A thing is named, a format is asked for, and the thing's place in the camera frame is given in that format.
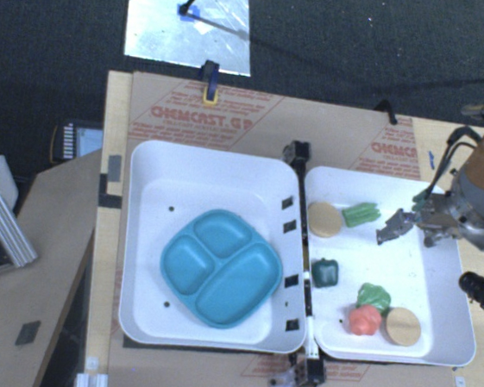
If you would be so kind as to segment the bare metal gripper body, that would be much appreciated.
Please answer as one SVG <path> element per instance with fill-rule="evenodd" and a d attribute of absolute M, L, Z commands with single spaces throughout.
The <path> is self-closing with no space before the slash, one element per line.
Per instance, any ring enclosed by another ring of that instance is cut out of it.
<path fill-rule="evenodd" d="M 414 221 L 424 232 L 424 246 L 443 239 L 464 239 L 484 252 L 484 217 L 469 203 L 455 197 L 419 194 L 414 197 Z"/>

